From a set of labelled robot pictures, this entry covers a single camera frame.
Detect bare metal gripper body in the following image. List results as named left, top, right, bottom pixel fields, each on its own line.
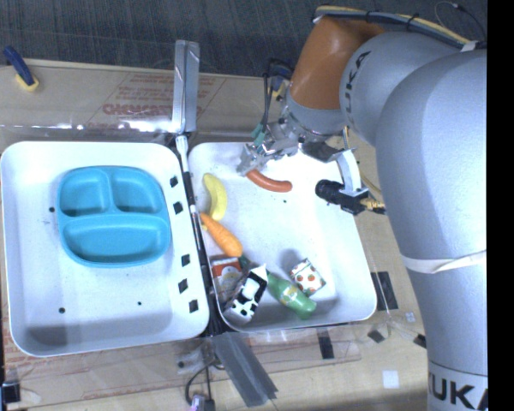
left=248, top=117, right=329, bottom=159

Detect red sausage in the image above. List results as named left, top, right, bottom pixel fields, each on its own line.
left=245, top=168, right=294, bottom=194

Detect yellow banana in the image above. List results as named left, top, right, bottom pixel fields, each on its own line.
left=201, top=172, right=229, bottom=223

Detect thin black and white rod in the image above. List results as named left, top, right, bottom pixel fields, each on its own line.
left=175, top=134, right=212, bottom=284

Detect orange carrot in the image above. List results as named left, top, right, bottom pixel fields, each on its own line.
left=199, top=211, right=252, bottom=269

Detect white plastic tray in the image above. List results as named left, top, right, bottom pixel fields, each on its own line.
left=0, top=140, right=211, bottom=358
left=187, top=141, right=379, bottom=333

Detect red and white carton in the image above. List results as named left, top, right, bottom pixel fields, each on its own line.
left=210, top=255, right=244, bottom=304

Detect white carton with red fruit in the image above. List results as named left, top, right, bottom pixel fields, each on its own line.
left=289, top=258, right=327, bottom=298

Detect black and white milk carton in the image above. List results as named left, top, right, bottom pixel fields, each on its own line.
left=223, top=263, right=269, bottom=325

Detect green bottle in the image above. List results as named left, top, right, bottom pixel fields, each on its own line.
left=265, top=271, right=318, bottom=321

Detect blue divided plate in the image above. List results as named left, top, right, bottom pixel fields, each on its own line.
left=56, top=165, right=173, bottom=269

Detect brown cardboard board red print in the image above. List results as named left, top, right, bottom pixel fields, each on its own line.
left=0, top=57, right=429, bottom=411

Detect black cylinder on white bracket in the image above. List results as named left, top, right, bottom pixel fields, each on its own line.
left=314, top=146, right=372, bottom=217

